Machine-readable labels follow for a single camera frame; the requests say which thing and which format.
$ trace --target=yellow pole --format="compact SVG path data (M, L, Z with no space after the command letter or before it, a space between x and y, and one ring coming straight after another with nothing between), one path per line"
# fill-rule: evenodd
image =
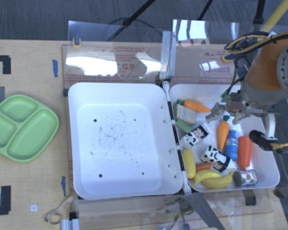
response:
M266 23L261 28L261 31L270 32L274 25L279 21L279 19L284 15L284 13L288 9L288 0L283 0L277 9L273 12L270 18L266 21Z

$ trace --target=yellow corn cob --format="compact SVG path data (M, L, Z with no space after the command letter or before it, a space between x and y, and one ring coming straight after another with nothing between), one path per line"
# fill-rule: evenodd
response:
M182 158L187 177L193 179L195 176L195 159L193 152L190 149L184 149L182 151Z

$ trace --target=black corner marker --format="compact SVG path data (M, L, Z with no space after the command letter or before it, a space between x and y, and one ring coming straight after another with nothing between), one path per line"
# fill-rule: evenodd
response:
M0 56L0 61L2 61L2 73L10 74L11 71L11 58L9 56Z
M11 186L2 186L0 195L0 215L8 215L11 210Z

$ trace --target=dark gray floor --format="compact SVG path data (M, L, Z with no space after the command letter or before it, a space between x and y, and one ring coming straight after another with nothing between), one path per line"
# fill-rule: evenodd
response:
M109 24L130 17L147 0L0 0L0 39L67 40L68 21ZM155 28L171 30L173 19L196 20L208 0L157 0L139 17ZM282 0L266 0L264 22ZM206 21L252 23L258 0L214 0L203 17ZM145 26L134 21L134 26ZM288 26L288 10L277 22ZM288 142L288 104L274 107L279 143ZM276 154L281 181L275 192L288 220L288 153Z

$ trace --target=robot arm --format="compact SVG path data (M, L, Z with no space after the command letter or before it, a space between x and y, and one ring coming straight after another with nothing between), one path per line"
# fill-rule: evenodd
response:
M237 92L223 98L225 104L216 103L206 116L209 123L220 118L225 111L234 116L233 124L251 115L266 120L267 140L276 140L275 117L267 110L281 100L288 99L288 37L272 40L257 53L249 72Z

